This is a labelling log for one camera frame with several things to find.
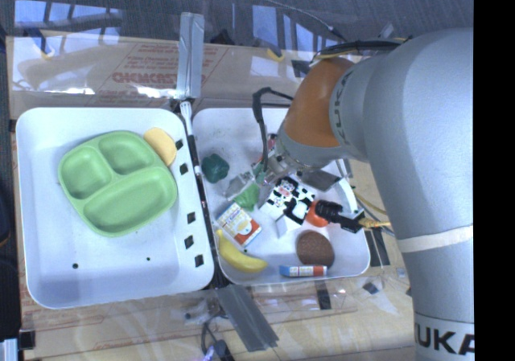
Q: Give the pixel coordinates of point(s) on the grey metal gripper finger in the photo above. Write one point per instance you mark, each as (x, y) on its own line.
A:
(240, 183)
(266, 193)

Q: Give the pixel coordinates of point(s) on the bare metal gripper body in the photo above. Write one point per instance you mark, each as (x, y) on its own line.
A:
(277, 168)

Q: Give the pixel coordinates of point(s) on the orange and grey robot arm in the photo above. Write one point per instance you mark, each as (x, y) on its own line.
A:
(406, 130)

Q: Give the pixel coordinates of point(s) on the light green toy vegetable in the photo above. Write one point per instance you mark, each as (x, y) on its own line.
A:
(248, 198)

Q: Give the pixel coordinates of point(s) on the dark green toy pepper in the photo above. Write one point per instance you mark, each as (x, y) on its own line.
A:
(215, 168)

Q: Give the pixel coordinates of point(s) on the black and white cow carton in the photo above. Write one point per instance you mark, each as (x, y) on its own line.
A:
(295, 200)

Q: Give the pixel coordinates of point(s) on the white and orange carton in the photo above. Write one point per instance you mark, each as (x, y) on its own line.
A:
(240, 226)

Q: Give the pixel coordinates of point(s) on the orange round toy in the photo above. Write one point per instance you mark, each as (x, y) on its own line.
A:
(314, 219)

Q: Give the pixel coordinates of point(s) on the yellow banana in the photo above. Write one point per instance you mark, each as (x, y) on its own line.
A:
(237, 258)

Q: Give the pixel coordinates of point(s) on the brown round biscuit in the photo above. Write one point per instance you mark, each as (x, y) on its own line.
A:
(315, 249)

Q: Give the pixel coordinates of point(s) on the blue and orange packet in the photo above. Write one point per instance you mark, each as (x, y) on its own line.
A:
(302, 271)

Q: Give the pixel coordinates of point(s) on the yellow toy bread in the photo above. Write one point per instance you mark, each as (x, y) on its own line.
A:
(161, 145)

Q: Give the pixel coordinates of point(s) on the white plastic tray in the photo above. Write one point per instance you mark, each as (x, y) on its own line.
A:
(350, 259)
(100, 267)

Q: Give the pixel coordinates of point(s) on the green divided plate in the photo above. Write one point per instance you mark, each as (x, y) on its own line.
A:
(120, 194)

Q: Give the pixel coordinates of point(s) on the brown cardboard board, red print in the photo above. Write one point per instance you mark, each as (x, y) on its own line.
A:
(120, 70)

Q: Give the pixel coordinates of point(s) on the black cylinder on white bracket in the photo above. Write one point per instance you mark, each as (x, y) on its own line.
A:
(332, 211)

